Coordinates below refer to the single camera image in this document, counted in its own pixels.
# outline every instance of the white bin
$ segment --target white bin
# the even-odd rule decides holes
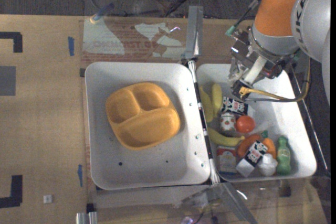
[[[227,77],[229,65],[201,65],[198,84],[209,92],[212,83],[222,86],[223,95],[232,97]],[[95,62],[85,73],[91,176],[106,190],[199,185],[210,176],[209,159],[190,71],[177,63]],[[123,147],[109,125],[105,101],[114,91],[138,82],[154,82],[162,87],[181,118],[177,135],[153,148],[132,151]],[[286,73],[264,79],[256,88],[293,97]],[[270,138],[286,135],[292,152],[292,172],[288,176],[262,177],[258,171],[248,178],[225,177],[227,181],[254,181],[311,176],[316,160],[296,103],[257,102],[249,114],[259,128],[267,127]]]

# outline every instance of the banana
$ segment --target banana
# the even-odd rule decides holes
[[[215,144],[229,147],[235,147],[236,145],[238,145],[240,141],[245,139],[243,135],[241,137],[223,136],[222,134],[218,133],[216,130],[212,128],[208,128],[208,135],[210,140]]]
[[[203,105],[205,121],[209,123],[214,119],[214,109],[212,107],[210,96],[203,90],[202,86],[200,86],[199,88],[199,94]]]
[[[218,83],[214,83],[211,88],[212,91],[212,107],[214,109],[214,116],[217,116],[223,104],[222,87]]]

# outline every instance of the green bottle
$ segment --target green bottle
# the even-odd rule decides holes
[[[288,139],[285,136],[281,136],[278,139],[278,151],[277,151],[277,174],[288,175],[290,173],[290,151],[287,146]]]

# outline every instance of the orange carrot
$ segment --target orange carrot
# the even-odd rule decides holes
[[[247,152],[248,148],[257,140],[261,141],[261,136],[259,134],[252,134],[249,137],[242,140],[242,142],[239,144],[237,148],[237,154],[240,158],[243,158],[245,156],[245,153]]]
[[[273,157],[274,159],[276,159],[276,158],[277,158],[277,150],[276,150],[276,148],[275,148],[275,145],[274,145],[273,140],[270,139],[270,138],[265,138],[265,139],[263,140],[263,144],[264,144],[265,146],[267,146],[267,148],[268,148],[268,150],[267,150],[266,153],[271,154],[272,157]]]

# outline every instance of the tomato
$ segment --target tomato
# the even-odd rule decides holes
[[[255,120],[247,115],[240,116],[236,121],[236,130],[239,133],[249,133],[256,127]]]

